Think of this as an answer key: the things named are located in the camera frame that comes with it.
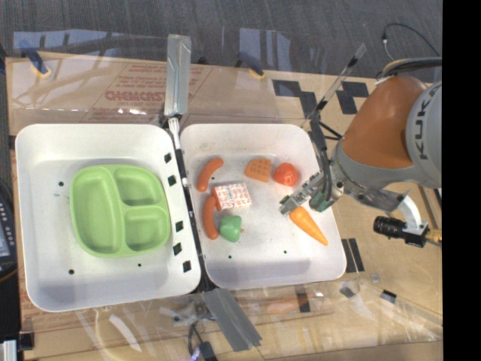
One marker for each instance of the red tomato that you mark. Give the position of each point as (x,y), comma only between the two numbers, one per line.
(286,174)

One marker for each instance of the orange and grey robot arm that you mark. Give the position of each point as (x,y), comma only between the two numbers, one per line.
(379,126)

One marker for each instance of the orange carrot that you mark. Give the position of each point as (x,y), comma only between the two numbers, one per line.
(306,222)

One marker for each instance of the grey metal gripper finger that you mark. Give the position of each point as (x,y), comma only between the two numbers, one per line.
(288,207)

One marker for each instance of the green divided plate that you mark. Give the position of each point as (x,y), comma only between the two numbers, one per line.
(97,209)

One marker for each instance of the orange waffle biscuit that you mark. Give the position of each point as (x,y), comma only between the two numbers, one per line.
(258,170)

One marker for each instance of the brown cardboard board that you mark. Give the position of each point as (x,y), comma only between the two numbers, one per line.
(225,88)

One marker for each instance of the white plastic tray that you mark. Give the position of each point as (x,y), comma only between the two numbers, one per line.
(263,261)
(45,201)

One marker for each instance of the black cylinder on white bracket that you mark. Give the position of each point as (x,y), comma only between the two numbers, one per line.
(389,227)

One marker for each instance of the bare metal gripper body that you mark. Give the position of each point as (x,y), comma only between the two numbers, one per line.
(319,186)

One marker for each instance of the white and orange carton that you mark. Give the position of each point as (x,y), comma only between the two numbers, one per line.
(232,196)

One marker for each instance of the orange sausage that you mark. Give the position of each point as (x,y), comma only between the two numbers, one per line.
(207,173)
(209,218)

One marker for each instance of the green bell pepper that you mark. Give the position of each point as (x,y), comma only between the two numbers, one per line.
(230,228)

